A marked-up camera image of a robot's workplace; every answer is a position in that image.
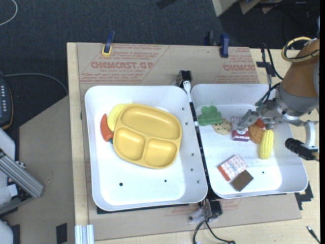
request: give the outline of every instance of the small box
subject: small box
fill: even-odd
[[[222,173],[223,177],[230,181],[238,174],[245,171],[247,165],[239,155],[235,155],[218,166],[218,170]]]
[[[241,117],[232,116],[230,118],[230,123],[232,125],[232,137],[235,141],[249,141],[248,128],[238,129],[237,126],[242,120]]]

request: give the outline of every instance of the yellow plate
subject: yellow plate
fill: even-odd
[[[145,167],[163,169],[176,159],[182,138],[177,117],[141,104],[126,106],[114,131],[113,145],[123,159]]]

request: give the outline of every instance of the toy corn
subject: toy corn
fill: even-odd
[[[261,141],[261,147],[259,149],[259,157],[261,159],[268,159],[270,157],[273,147],[273,139],[273,131],[271,129],[265,130]]]

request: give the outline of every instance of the brown cookie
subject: brown cookie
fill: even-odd
[[[215,132],[223,136],[230,134],[232,131],[232,125],[226,118],[222,119],[222,123],[214,124],[212,127]]]
[[[248,128],[248,133],[250,140],[252,140],[255,144],[260,144],[263,137],[264,129],[253,124]]]

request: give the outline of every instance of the table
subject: table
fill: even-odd
[[[261,61],[261,52],[258,49],[250,49],[254,62]],[[72,140],[72,161],[74,181],[74,202],[75,202],[75,223],[76,225],[89,224],[87,209],[87,192],[85,179],[85,163],[83,152],[82,121],[80,119],[81,102],[78,72],[78,50],[77,43],[67,44],[68,53],[68,75],[70,90],[70,117],[71,117],[71,140]],[[271,50],[273,61],[277,71],[284,74],[289,63],[282,60],[280,50]],[[257,68],[260,83],[266,83],[265,71]],[[312,113],[308,119],[317,120],[317,113]],[[319,126],[316,126],[317,142],[319,147]],[[304,128],[292,128],[294,136],[300,141],[305,140]],[[217,236],[224,239],[234,239],[236,243],[313,243],[315,241],[306,226],[310,226],[317,236],[320,236],[320,182],[319,163],[304,162],[314,198],[311,202],[303,203],[301,211],[302,219],[264,224],[253,224],[246,226],[225,227],[215,229]],[[124,239],[111,239],[96,241],[96,243],[191,243],[192,231],[132,237]],[[217,243],[208,230],[200,230],[197,240],[209,244]]]

